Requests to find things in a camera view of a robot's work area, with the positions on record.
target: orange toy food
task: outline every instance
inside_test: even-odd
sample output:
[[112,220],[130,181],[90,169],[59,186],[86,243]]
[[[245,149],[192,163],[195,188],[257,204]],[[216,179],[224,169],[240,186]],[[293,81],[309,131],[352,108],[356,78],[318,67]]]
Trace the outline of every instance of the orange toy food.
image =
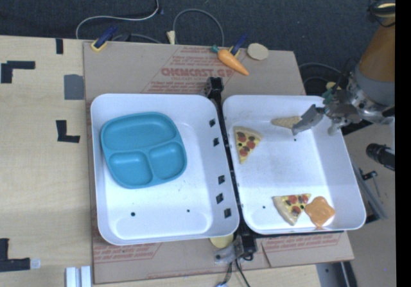
[[249,72],[246,70],[244,65],[237,60],[237,58],[232,55],[228,49],[221,49],[217,52],[218,59],[223,62],[227,67],[234,69],[235,71],[244,74],[245,76],[249,75]]
[[327,203],[324,197],[318,196],[306,205],[306,213],[316,227],[322,227],[329,218],[335,215],[335,210]]

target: wooden table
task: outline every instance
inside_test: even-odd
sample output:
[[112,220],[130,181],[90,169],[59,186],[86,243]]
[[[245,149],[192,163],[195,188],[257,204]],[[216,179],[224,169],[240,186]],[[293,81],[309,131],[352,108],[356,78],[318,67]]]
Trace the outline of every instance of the wooden table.
[[[0,63],[34,60],[0,84],[0,238],[8,257],[41,260],[41,268],[0,273],[1,286],[63,286],[64,270],[92,265],[91,212],[84,100],[64,98],[64,76],[83,75],[82,41],[0,37]],[[57,142],[56,120],[67,120]],[[319,287],[315,265],[251,270],[251,286]],[[215,286],[221,274],[108,284],[106,286]],[[238,273],[229,286],[244,286]]]

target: toy pizza slice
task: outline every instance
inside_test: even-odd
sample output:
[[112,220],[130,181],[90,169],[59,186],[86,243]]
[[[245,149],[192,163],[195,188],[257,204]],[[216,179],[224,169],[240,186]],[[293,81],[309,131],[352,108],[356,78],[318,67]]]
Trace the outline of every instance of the toy pizza slice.
[[273,197],[275,208],[278,213],[290,225],[295,225],[310,199],[311,194],[303,193],[301,195],[275,196]]
[[234,136],[236,138],[238,158],[240,164],[242,164],[253,152],[263,137],[257,131],[241,126],[234,127]]
[[271,120],[271,124],[275,126],[281,126],[285,128],[293,128],[301,120],[300,116],[284,117],[284,118],[275,118]]

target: white cable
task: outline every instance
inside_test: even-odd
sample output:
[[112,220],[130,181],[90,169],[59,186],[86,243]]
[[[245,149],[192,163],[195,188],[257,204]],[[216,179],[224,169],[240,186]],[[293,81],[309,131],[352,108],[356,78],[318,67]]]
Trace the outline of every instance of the white cable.
[[151,13],[147,17],[142,17],[142,18],[138,18],[138,19],[126,18],[126,17],[116,17],[116,16],[112,16],[112,15],[97,15],[95,17],[88,17],[88,18],[84,19],[82,22],[80,22],[79,25],[77,26],[77,28],[76,28],[76,39],[78,39],[78,32],[79,32],[80,28],[87,21],[94,20],[94,19],[112,19],[112,20],[121,20],[121,21],[145,21],[145,20],[148,20],[148,19],[152,18],[159,11],[159,9],[160,9],[159,0],[155,0],[155,4],[156,4],[156,9],[153,11],[153,13]]

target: blue plate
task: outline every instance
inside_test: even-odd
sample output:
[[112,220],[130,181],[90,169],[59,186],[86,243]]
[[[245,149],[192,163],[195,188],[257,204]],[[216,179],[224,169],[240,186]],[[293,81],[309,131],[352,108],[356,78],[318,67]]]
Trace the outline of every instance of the blue plate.
[[137,189],[176,179],[187,156],[174,122],[159,112],[118,117],[101,130],[101,146],[120,186]]

